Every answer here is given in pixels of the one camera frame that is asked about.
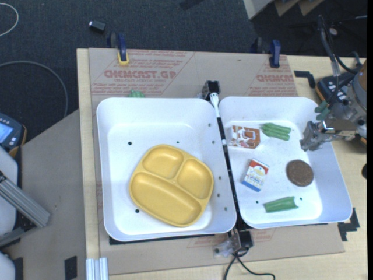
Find green toy celery stick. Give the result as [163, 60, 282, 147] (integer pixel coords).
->
[263, 196, 300, 214]

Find white red and blue carton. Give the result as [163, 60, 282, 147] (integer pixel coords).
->
[241, 157, 270, 193]

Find black block with thin wires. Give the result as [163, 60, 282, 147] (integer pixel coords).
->
[213, 229, 254, 258]
[200, 80, 221, 100]

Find brown round biscuit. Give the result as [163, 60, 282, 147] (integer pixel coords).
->
[285, 159, 315, 188]

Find yellow divided plate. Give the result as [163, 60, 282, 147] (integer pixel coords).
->
[128, 143, 215, 228]

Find thin black and white rod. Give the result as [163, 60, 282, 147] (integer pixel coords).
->
[209, 93, 243, 230]

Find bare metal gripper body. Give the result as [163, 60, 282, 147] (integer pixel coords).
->
[319, 99, 368, 142]

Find white and orange carton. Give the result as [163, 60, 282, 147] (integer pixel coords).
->
[227, 125, 261, 150]

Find green toy bean pods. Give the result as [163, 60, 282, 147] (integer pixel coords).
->
[260, 122, 292, 142]

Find small black box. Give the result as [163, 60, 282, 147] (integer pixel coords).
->
[88, 20, 107, 34]

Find white plastic tray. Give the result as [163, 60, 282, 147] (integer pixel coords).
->
[217, 96, 353, 230]
[96, 97, 237, 242]

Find brown cardboard board, red print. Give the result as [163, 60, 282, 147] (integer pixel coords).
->
[88, 47, 346, 275]

